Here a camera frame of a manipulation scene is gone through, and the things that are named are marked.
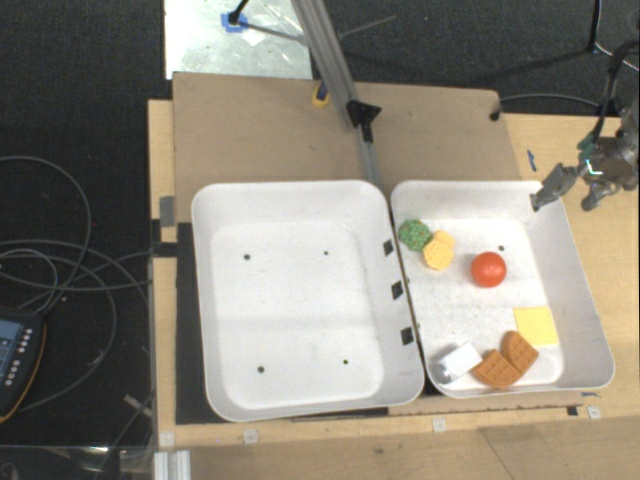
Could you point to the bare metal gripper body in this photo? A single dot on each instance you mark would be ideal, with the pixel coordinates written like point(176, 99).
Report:
point(617, 165)

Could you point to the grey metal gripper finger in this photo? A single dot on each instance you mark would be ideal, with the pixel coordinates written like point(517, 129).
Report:
point(595, 195)
point(552, 188)

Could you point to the red tomato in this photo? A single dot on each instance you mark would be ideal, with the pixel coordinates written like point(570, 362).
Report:
point(488, 269)

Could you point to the yellow cheese slice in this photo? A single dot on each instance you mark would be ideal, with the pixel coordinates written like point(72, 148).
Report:
point(536, 326)

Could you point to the green broccoli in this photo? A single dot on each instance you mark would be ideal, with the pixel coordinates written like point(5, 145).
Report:
point(413, 235)

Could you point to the white plastic tray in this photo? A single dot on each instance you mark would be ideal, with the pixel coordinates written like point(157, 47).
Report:
point(295, 313)
point(465, 313)

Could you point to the brown waffle piece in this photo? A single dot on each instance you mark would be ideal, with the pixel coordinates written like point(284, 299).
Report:
point(495, 370)
point(520, 352)

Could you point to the white bottle with silver cap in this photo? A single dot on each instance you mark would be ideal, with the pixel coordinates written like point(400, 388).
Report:
point(461, 361)

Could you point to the brown cardboard board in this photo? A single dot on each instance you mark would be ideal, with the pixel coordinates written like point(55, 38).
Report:
point(270, 138)

